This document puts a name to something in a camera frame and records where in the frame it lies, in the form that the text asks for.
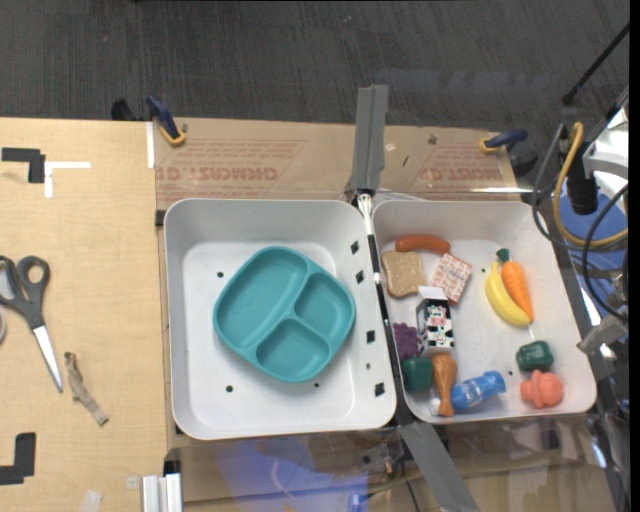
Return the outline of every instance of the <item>dark green toy vegetable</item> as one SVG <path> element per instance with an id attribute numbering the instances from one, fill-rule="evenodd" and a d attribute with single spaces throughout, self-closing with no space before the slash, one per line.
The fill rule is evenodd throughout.
<path id="1" fill-rule="evenodd" d="M 528 345 L 522 345 L 516 353 L 518 367 L 522 371 L 540 370 L 546 372 L 553 364 L 553 354 L 546 341 L 534 341 Z"/>
<path id="2" fill-rule="evenodd" d="M 426 357 L 412 357 L 402 361 L 404 388 L 409 392 L 425 391 L 431 387 L 433 363 Z"/>

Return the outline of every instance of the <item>carrot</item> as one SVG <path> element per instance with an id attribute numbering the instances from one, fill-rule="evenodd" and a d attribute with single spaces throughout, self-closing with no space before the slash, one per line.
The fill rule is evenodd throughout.
<path id="1" fill-rule="evenodd" d="M 520 264 L 509 257 L 508 249 L 500 249 L 496 255 L 502 261 L 502 282 L 509 292 L 509 295 L 522 310 L 527 314 L 529 320 L 533 322 L 533 304 L 529 287 L 524 276 L 524 271 Z"/>
<path id="2" fill-rule="evenodd" d="M 396 240 L 396 251 L 409 252 L 425 249 L 440 254 L 447 254 L 451 244 L 446 240 L 432 235 L 407 235 Z"/>

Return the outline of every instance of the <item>table surface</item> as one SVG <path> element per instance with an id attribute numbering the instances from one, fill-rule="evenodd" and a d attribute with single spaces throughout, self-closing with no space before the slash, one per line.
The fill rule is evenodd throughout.
<path id="1" fill-rule="evenodd" d="M 156 130 L 154 172 L 149 162 L 148 144 L 153 144 L 149 123 L 0 120 L 3 147 L 40 149 L 47 162 L 91 163 L 90 169 L 54 169 L 53 197 L 45 198 L 42 184 L 27 183 L 26 163 L 0 162 L 1 252 L 14 260 L 38 255 L 51 266 L 44 317 L 65 385 L 64 392 L 58 394 L 35 337 L 15 312 L 5 308 L 8 331 L 0 343 L 0 466 L 12 464 L 16 435 L 35 432 L 37 446 L 35 475 L 20 485 L 0 486 L 4 510 L 76 510 L 89 490 L 103 495 L 101 511 L 138 510 L 139 491 L 127 488 L 128 479 L 162 474 L 170 449 L 180 451 L 184 462 L 186 510 L 315 510 L 322 505 L 317 497 L 294 497 L 286 490 L 257 497 L 251 489 L 229 480 L 225 468 L 234 464 L 242 468 L 242 461 L 249 462 L 243 459 L 246 454 L 242 450 L 254 441 L 203 446 L 176 432 L 170 410 L 168 332 L 163 329 L 167 303 L 162 230 L 156 229 L 154 215 L 156 209 L 166 209 L 175 200 L 194 195 L 338 198 L 350 173 L 353 127 L 253 122 L 258 135 L 252 139 L 245 131 L 249 122 L 184 122 L 189 124 L 189 136 L 200 145 L 171 149 Z M 245 169 L 272 169 L 275 183 L 269 187 L 248 183 L 247 177 L 256 174 L 246 170 L 244 178 L 237 172 L 225 174 L 220 169 L 226 165 L 221 160 L 222 150 L 206 149 L 216 137 L 207 140 L 196 135 L 209 130 L 235 141 L 267 139 L 267 133 L 272 141 L 288 141 L 288 146 L 273 142 L 268 148 L 263 146 L 261 156 L 224 156 L 235 159 L 236 164 L 244 161 Z M 383 175 L 382 185 L 429 197 L 461 196 L 469 187 L 479 186 L 478 177 L 486 186 L 492 166 L 481 166 L 479 174 L 464 175 L 469 181 L 463 185 L 460 177 L 464 173 L 456 174 L 452 166 L 449 176 L 458 176 L 457 181 L 448 181 L 446 186 L 453 188 L 439 189 L 442 180 L 436 179 L 437 173 L 424 172 L 437 168 L 427 165 L 429 162 L 440 158 L 442 163 L 442 155 L 436 155 L 428 143 L 421 144 L 434 136 L 432 132 L 428 128 L 387 130 L 387 168 L 405 172 Z M 483 135 L 486 132 L 456 129 L 437 133 L 441 142 L 449 141 L 456 147 L 475 143 Z M 313 184 L 301 187 L 296 177 L 305 172 L 305 161 L 317 160 L 327 145 L 334 151 L 316 165 L 339 172 L 327 173 L 326 178 L 307 175 L 305 179 Z M 469 168 L 464 151 L 457 158 L 458 168 Z M 504 155 L 494 158 L 493 167 L 500 170 L 502 186 L 515 186 L 505 172 L 508 162 Z M 194 179 L 193 168 L 209 169 L 205 173 L 208 178 Z M 222 179 L 224 176 L 237 179 L 230 183 Z M 507 194 L 501 197 L 513 198 Z M 63 359 L 67 351 L 77 355 L 86 387 L 110 416 L 103 426 L 72 399 Z M 481 510 L 616 510 L 605 468 L 585 429 L 590 419 L 599 420 L 586 415 L 462 425 L 441 433 Z M 554 436 L 560 436 L 562 442 L 548 446 Z M 324 460 L 324 470 L 335 477 L 324 494 L 332 494 L 329 491 L 333 489 L 338 503 L 346 492 L 335 484 L 340 480 L 338 475 L 362 462 L 349 459 L 338 463 L 334 456 L 359 453 L 354 446 L 361 447 L 362 439 L 338 433 L 302 436 L 297 441 L 317 457 L 316 461 Z M 343 449 L 335 452 L 336 446 Z M 253 448 L 268 452 L 264 443 Z M 319 462 L 317 469 L 323 469 Z M 411 491 L 421 509 L 435 508 L 427 486 L 409 469 L 406 476 L 411 475 Z M 269 473 L 261 478 L 273 485 L 272 476 Z M 407 506 L 412 503 L 408 490 L 404 484 L 380 488 L 369 501 L 369 509 Z"/>

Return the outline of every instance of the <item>teal divided plate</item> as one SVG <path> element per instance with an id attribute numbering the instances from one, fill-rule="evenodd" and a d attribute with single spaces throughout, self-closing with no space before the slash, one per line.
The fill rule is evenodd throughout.
<path id="1" fill-rule="evenodd" d="M 284 382 L 303 382 L 336 355 L 355 319 L 346 287 L 288 247 L 255 253 L 216 301 L 220 340 L 254 367 Z"/>

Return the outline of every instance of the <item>blue bottle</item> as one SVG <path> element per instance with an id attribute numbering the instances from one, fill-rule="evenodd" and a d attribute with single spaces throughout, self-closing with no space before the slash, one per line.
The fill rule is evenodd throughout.
<path id="1" fill-rule="evenodd" d="M 492 370 L 480 377 L 465 380 L 462 384 L 455 384 L 451 388 L 451 405 L 458 410 L 469 409 L 506 390 L 502 375 Z"/>

